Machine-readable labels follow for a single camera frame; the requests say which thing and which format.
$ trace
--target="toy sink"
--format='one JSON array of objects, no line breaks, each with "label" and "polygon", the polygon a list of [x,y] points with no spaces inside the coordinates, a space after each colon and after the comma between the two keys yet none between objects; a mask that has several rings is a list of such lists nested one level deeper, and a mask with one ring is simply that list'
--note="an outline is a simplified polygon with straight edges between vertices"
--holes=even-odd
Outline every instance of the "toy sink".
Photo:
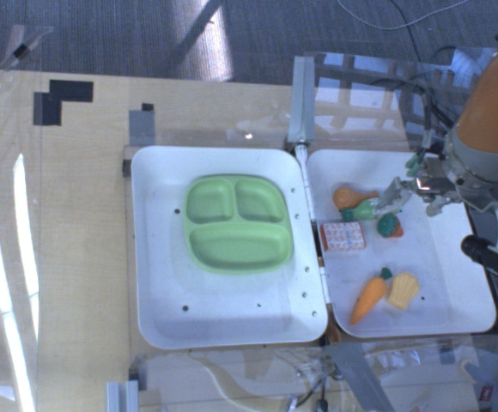
[{"label": "toy sink", "polygon": [[191,184],[185,200],[185,240],[192,259],[219,273],[258,273],[293,253],[288,211],[269,180],[212,176]]},{"label": "toy sink", "polygon": [[[402,238],[382,239],[376,222],[364,221],[367,247],[325,251],[319,267],[309,203],[318,225],[338,221],[337,187],[381,192],[404,177],[408,156],[316,151],[305,183],[299,162],[280,150],[139,150],[131,177],[145,339],[164,349],[310,342],[325,330],[328,303],[358,337],[490,328],[495,305],[484,270],[459,248],[471,233],[463,205],[429,218],[426,204],[412,197],[400,214]],[[382,300],[350,325],[362,286],[385,266],[394,275],[413,273],[420,293],[403,312]]]}]

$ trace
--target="sink basin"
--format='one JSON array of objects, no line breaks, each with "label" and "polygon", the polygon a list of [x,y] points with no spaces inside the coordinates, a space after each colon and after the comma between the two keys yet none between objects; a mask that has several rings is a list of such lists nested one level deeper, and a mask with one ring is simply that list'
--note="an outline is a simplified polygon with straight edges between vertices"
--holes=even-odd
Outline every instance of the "sink basin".
[{"label": "sink basin", "polygon": [[192,259],[217,273],[259,273],[285,264],[293,235],[282,193],[269,180],[222,175],[194,181],[185,199]]}]

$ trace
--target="toy bread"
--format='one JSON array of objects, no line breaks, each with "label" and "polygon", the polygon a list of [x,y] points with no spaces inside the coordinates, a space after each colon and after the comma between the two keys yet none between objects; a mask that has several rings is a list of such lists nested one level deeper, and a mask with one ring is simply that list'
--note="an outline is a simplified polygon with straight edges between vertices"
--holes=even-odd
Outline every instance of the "toy bread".
[{"label": "toy bread", "polygon": [[386,300],[396,308],[405,310],[417,293],[419,281],[411,273],[400,273],[392,279]]}]

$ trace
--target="table surface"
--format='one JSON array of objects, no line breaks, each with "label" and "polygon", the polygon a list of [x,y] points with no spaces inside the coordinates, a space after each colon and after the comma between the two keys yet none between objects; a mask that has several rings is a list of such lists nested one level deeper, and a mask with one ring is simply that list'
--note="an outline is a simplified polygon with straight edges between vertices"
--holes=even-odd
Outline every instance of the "table surface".
[{"label": "table surface", "polygon": [[[92,82],[93,100],[62,102],[61,126],[33,125],[34,93],[48,93],[50,80]],[[410,150],[396,96],[323,81],[316,100],[311,149]],[[129,112],[140,111],[142,103],[154,105],[159,144],[281,148],[291,87],[30,71],[0,75],[0,240],[38,410],[102,410],[105,382],[124,382],[133,357],[149,352],[132,333],[130,192],[122,172]],[[39,269],[39,340],[31,328],[15,228],[12,173],[20,153]],[[0,319],[0,386],[15,385],[10,368]],[[0,410],[15,406],[1,395]]]}]

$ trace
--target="white tray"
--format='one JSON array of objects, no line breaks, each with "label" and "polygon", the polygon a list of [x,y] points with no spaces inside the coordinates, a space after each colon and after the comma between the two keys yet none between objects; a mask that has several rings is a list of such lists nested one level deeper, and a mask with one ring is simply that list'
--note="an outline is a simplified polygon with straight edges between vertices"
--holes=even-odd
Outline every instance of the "white tray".
[{"label": "white tray", "polygon": [[[308,342],[327,325],[301,169],[273,149],[147,147],[132,167],[138,322],[158,348]],[[185,193],[199,177],[254,175],[284,195],[294,253],[278,270],[225,275],[191,259],[183,233]]]},{"label": "white tray", "polygon": [[[405,175],[409,153],[320,150],[308,161],[308,175],[318,221],[340,219],[332,202],[341,185],[361,191],[383,191],[396,176]],[[463,204],[450,204],[427,217],[426,204],[412,197],[399,215],[404,236],[383,239],[377,221],[361,223],[367,247],[362,251],[325,253],[325,270],[333,310],[339,325],[358,337],[421,336],[488,330],[495,305],[482,266],[460,249],[471,227]],[[365,283],[382,267],[409,271],[421,291],[406,311],[384,299],[358,324],[349,318]]]}]

